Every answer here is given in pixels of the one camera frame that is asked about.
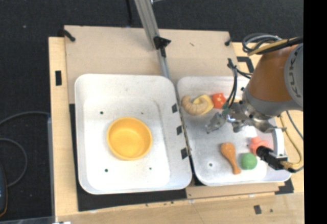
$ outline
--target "green toy ball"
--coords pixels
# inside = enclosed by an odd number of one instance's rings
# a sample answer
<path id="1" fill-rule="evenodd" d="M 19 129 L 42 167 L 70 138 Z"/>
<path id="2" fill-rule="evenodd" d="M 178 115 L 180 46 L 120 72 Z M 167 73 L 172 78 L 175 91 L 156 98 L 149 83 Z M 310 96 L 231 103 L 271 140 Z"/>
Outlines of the green toy ball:
<path id="1" fill-rule="evenodd" d="M 242 169 L 254 169 L 258 163 L 256 156 L 253 153 L 245 153 L 241 158 Z"/>

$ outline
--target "orange plate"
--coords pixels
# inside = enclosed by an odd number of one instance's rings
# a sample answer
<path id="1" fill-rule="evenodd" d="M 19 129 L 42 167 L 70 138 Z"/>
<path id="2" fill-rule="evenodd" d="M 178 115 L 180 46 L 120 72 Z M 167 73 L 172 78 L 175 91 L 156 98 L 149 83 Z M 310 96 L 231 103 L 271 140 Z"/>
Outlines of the orange plate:
<path id="1" fill-rule="evenodd" d="M 150 151 L 152 134 L 139 119 L 123 117 L 109 126 L 107 142 L 112 153 L 119 159 L 137 160 Z"/>

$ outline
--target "aluminum extrusion bar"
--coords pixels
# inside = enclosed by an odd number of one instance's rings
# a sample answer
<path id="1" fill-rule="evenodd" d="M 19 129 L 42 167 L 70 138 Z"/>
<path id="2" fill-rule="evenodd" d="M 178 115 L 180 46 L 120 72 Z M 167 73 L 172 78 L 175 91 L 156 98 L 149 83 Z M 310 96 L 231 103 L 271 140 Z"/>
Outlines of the aluminum extrusion bar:
<path id="1" fill-rule="evenodd" d="M 146 35 L 153 49 L 156 49 L 154 44 L 154 38 L 159 36 L 159 30 L 157 22 L 153 13 L 151 0 L 134 0 L 138 14 L 140 16 L 143 28 L 146 31 Z M 161 66 L 161 71 L 163 75 L 170 79 L 169 70 L 167 66 L 166 58 L 161 56 L 160 51 L 158 51 L 158 59 Z"/>

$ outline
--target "brown toy drumstick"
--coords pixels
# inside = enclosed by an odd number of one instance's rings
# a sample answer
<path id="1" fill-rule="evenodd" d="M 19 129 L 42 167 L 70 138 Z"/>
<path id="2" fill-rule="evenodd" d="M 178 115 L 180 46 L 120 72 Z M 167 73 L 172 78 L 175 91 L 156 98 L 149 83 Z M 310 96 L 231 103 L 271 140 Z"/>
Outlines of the brown toy drumstick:
<path id="1" fill-rule="evenodd" d="M 241 169 L 237 166 L 236 163 L 235 146 L 230 142 L 226 142 L 221 145 L 220 151 L 226 157 L 226 159 L 229 160 L 229 162 L 231 163 L 231 166 L 233 167 L 233 173 L 240 174 Z"/>

